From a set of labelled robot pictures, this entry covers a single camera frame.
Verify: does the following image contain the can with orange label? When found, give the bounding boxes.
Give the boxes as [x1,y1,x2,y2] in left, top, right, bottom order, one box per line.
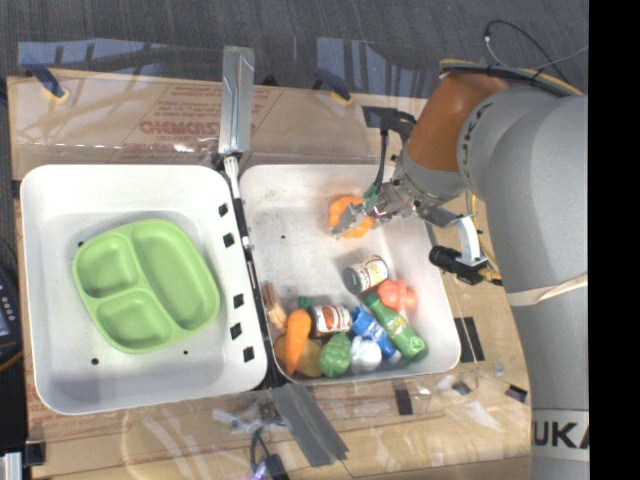
[308,303,354,339]

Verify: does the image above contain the green plastic bottle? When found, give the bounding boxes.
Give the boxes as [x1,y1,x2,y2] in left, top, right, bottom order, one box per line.
[362,292,428,361]

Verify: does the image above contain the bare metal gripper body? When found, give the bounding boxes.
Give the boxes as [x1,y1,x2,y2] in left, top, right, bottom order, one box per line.
[363,180,459,228]

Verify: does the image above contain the tan hot dog toy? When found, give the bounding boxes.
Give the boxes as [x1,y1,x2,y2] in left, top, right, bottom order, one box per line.
[261,281,289,335]

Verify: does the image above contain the white plastic tray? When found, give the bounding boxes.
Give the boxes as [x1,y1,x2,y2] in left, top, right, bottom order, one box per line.
[238,163,462,387]
[19,163,269,416]

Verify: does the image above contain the black cylinder on white bracket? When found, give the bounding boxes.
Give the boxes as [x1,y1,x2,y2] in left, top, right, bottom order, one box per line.
[428,215,494,287]

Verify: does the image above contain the orange carrot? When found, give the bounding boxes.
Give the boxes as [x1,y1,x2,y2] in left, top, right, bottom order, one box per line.
[284,295,314,377]

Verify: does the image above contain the green toy grapes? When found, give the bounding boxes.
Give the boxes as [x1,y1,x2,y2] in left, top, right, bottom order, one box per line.
[318,331,354,380]

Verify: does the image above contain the brown cardboard board red print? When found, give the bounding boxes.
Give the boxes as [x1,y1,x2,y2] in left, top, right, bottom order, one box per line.
[5,67,532,479]

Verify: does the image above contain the white round toy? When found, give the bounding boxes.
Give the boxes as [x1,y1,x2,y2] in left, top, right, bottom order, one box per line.
[348,336,384,375]

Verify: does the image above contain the blue plastic bottle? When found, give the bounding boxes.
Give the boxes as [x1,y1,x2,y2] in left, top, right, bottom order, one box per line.
[349,304,402,363]

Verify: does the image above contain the white can with red label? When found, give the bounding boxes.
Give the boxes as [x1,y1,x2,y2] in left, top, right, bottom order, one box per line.
[342,255,390,296]

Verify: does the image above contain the orange toy pumpkin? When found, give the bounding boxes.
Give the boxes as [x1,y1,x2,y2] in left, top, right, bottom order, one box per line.
[328,195,376,240]

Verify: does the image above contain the salmon pink toy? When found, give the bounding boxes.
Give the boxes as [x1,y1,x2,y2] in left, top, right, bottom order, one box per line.
[376,278,418,315]

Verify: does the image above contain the green divided plate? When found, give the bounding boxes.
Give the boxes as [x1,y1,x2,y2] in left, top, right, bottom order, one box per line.
[71,218,222,356]

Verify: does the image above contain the yellow toy food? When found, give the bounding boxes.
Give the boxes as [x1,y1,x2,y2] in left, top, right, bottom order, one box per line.
[273,334,324,380]

